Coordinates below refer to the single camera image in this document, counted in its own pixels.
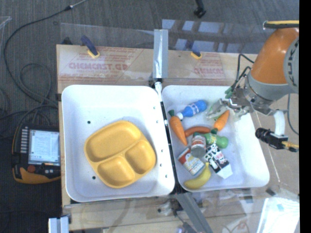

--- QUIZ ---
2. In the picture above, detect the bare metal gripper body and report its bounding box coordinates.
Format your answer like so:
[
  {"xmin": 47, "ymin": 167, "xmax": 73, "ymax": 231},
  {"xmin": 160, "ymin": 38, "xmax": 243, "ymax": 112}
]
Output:
[{"xmin": 232, "ymin": 87, "xmax": 273, "ymax": 116}]

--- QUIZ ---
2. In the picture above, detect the small orange carrot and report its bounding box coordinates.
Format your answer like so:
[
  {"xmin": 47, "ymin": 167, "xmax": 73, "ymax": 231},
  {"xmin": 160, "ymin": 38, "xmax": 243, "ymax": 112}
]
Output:
[{"xmin": 213, "ymin": 109, "xmax": 230, "ymax": 132}]

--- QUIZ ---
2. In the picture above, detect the blue plastic bottle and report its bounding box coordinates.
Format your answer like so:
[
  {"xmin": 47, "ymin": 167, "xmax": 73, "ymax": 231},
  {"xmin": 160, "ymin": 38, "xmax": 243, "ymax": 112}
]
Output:
[{"xmin": 176, "ymin": 100, "xmax": 208, "ymax": 120}]

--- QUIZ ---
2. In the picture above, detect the green plastic bottle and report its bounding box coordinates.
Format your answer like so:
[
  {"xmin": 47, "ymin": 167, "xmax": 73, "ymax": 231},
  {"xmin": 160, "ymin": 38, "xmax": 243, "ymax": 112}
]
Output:
[{"xmin": 194, "ymin": 128, "xmax": 229, "ymax": 149}]

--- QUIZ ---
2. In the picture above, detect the orange sausage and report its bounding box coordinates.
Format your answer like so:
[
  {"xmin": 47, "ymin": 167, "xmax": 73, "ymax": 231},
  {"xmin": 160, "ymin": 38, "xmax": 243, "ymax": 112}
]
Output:
[{"xmin": 184, "ymin": 126, "xmax": 211, "ymax": 138}]

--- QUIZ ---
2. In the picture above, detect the white plastic tray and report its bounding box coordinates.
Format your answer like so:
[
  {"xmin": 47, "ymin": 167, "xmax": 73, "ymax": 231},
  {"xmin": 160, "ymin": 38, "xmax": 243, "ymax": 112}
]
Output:
[
  {"xmin": 61, "ymin": 84, "xmax": 175, "ymax": 203},
  {"xmin": 161, "ymin": 85, "xmax": 270, "ymax": 193}
]

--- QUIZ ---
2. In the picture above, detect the red and white can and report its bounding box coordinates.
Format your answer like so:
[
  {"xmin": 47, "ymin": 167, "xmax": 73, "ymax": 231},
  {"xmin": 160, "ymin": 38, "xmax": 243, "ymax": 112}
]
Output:
[{"xmin": 190, "ymin": 133, "xmax": 207, "ymax": 158}]

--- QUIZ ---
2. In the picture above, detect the large orange carrot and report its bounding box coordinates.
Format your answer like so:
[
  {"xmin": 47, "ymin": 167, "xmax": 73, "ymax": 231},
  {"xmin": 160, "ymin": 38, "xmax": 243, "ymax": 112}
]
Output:
[{"xmin": 168, "ymin": 109, "xmax": 189, "ymax": 147}]

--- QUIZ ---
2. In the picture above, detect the cow print milk carton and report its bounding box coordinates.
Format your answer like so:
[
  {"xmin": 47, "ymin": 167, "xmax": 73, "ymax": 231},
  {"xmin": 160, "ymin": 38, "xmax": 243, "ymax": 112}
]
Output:
[{"xmin": 203, "ymin": 143, "xmax": 233, "ymax": 180}]

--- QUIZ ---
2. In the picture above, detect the red and white carton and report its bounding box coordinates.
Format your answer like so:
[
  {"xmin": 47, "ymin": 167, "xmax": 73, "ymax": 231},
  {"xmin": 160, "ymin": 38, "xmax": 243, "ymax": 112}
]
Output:
[{"xmin": 177, "ymin": 147, "xmax": 206, "ymax": 177}]

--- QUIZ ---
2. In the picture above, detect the yellow banana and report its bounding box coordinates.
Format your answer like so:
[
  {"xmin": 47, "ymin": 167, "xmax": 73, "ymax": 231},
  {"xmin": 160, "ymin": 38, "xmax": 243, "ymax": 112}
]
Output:
[{"xmin": 184, "ymin": 162, "xmax": 212, "ymax": 190}]

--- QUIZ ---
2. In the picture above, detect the yellow divided plate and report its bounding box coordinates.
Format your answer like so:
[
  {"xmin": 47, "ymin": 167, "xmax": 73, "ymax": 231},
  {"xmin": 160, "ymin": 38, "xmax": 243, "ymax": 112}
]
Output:
[{"xmin": 84, "ymin": 120, "xmax": 157, "ymax": 188}]

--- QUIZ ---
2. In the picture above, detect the brown cardboard board red print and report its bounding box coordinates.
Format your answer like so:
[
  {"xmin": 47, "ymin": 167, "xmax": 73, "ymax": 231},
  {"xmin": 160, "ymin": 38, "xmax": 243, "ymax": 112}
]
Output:
[{"xmin": 56, "ymin": 44, "xmax": 300, "ymax": 231}]

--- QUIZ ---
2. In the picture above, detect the black cylinder on white bracket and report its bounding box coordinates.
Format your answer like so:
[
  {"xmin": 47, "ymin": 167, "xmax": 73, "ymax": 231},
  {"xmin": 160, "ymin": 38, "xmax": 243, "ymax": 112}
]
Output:
[{"xmin": 255, "ymin": 110, "xmax": 290, "ymax": 150}]

